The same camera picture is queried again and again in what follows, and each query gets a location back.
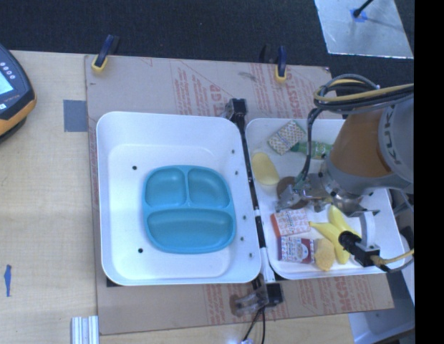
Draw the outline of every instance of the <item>cardboard sheet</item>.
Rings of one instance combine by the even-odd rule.
[[[231,98],[244,98],[246,122],[254,118],[305,118],[313,92],[332,77],[327,68],[288,66],[287,80],[274,79],[274,64],[109,57],[102,72],[85,57],[87,114],[95,232],[97,306],[102,335],[250,322],[232,302],[251,284],[121,287],[101,265],[96,124],[114,110],[220,116]],[[322,113],[321,118],[339,118]],[[280,281],[284,302],[267,320],[393,308],[384,274]]]

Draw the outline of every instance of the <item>black floor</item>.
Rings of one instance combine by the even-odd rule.
[[[414,53],[415,0],[395,3]],[[282,45],[291,65],[382,87],[414,81],[413,59],[329,54],[314,0],[0,0],[9,49],[96,54],[108,34],[127,56],[257,62],[265,44]]]

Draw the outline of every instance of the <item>blue tape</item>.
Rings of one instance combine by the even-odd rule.
[[[4,273],[4,280],[6,281],[6,294],[10,297],[10,282],[12,280],[12,266],[9,264],[6,266],[6,272]]]
[[[63,100],[64,131],[88,131],[87,103],[84,100]]]
[[[349,10],[349,12],[351,13],[351,17],[354,19],[354,21],[359,22],[359,23],[363,23],[366,20],[368,20],[367,14],[365,13],[365,11],[362,10],[357,18],[354,16],[355,11],[356,11],[356,9]]]

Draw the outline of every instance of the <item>blue plate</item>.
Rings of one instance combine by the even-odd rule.
[[[151,171],[143,188],[145,230],[152,244],[174,254],[205,254],[227,247],[236,218],[221,174],[199,166]]]

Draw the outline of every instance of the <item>toy banana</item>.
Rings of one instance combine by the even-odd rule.
[[[335,205],[331,205],[329,208],[329,222],[336,226],[340,233],[350,231],[360,237],[360,234],[349,226],[343,217],[343,213]]]
[[[346,251],[338,242],[338,236],[341,234],[341,231],[338,230],[336,226],[330,223],[314,223],[313,221],[310,221],[309,225],[314,227],[318,232],[322,234],[322,236],[333,243],[335,247],[335,255],[337,256],[337,261],[340,264],[346,264],[349,260],[349,252]]]

